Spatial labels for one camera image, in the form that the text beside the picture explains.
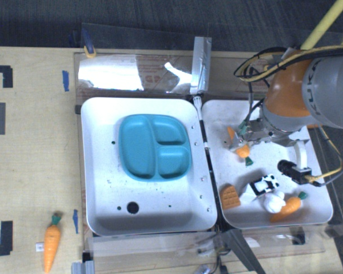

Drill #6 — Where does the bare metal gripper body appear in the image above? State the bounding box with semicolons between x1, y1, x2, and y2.
242;118;307;147

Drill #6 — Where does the orange toy carrot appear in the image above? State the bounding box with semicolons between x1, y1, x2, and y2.
269;191;308;223
226;126;254;167
43;212;62;274

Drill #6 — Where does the white plastic tray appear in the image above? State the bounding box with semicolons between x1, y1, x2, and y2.
80;96;218;237
201;99;334;230

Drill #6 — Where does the black and white carton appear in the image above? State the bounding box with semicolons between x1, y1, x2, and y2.
249;174;280;197

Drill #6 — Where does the orange toy waffle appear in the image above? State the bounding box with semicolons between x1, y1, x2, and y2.
219;184;242;211

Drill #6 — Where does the blue divided plate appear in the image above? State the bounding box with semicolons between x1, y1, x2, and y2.
118;114;193;182

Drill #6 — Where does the black cylinder on white bracket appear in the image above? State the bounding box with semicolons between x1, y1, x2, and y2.
277;139;314;186

